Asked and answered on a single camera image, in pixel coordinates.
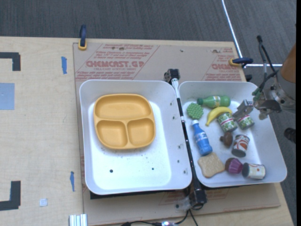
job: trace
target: bottle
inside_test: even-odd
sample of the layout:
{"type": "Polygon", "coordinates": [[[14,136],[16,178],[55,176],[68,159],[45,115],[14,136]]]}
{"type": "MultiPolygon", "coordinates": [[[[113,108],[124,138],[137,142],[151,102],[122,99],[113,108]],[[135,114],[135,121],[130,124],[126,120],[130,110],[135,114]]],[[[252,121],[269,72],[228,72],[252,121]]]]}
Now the bottle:
{"type": "Polygon", "coordinates": [[[191,124],[194,128],[194,138],[199,147],[201,156],[210,154],[212,152],[212,147],[209,144],[207,134],[200,128],[198,120],[193,120],[191,124]]]}
{"type": "Polygon", "coordinates": [[[231,100],[229,96],[209,96],[205,99],[197,99],[197,103],[199,105],[207,105],[210,108],[216,108],[219,106],[228,107],[231,103],[231,100]]]}

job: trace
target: green hops toy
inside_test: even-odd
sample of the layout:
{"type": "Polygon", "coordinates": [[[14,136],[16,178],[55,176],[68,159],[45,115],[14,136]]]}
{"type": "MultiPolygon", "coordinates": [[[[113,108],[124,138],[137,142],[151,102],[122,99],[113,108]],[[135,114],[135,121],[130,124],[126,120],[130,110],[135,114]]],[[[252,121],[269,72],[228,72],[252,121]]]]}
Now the green hops toy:
{"type": "Polygon", "coordinates": [[[202,106],[196,104],[196,103],[191,103],[187,107],[187,114],[190,116],[193,120],[199,120],[201,116],[204,114],[202,106]]]}

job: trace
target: orange plate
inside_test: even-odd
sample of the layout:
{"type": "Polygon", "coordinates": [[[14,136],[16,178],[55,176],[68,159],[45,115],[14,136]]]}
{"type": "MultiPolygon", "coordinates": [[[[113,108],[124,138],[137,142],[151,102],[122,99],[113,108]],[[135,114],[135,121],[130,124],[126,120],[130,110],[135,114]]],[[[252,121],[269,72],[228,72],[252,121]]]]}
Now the orange plate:
{"type": "Polygon", "coordinates": [[[149,101],[138,94],[110,94],[94,104],[94,125],[100,142],[111,149],[148,146],[155,138],[149,101]]]}

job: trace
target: green bottle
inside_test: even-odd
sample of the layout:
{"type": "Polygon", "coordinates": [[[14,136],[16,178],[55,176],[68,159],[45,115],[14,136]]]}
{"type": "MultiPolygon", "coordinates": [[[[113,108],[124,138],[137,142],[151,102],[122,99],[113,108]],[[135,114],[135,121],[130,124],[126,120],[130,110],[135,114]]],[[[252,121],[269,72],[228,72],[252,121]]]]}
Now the green bottle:
{"type": "Polygon", "coordinates": [[[199,105],[207,105],[210,108],[216,108],[219,106],[228,107],[231,103],[229,96],[209,96],[205,99],[199,98],[197,100],[199,105]]]}

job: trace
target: banana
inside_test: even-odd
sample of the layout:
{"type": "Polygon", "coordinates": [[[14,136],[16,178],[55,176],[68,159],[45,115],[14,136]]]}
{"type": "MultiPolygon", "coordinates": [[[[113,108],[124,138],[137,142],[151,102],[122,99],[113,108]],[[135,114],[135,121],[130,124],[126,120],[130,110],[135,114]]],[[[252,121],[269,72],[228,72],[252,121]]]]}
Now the banana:
{"type": "Polygon", "coordinates": [[[206,126],[209,126],[210,122],[212,122],[216,117],[218,117],[219,115],[224,114],[226,112],[229,112],[230,114],[232,114],[231,109],[228,107],[225,107],[225,106],[220,106],[220,107],[212,109],[207,115],[206,126]]]}

